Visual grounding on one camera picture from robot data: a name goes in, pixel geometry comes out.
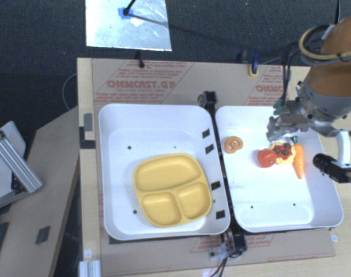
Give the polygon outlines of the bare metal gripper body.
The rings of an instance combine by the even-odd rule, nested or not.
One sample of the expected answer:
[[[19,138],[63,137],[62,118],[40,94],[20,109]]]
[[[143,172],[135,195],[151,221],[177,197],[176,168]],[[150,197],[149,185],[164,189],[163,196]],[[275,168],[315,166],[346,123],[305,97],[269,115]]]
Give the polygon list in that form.
[[[286,100],[275,105],[275,132],[277,134],[306,132],[312,129],[323,134],[327,131],[327,115],[309,100]]]

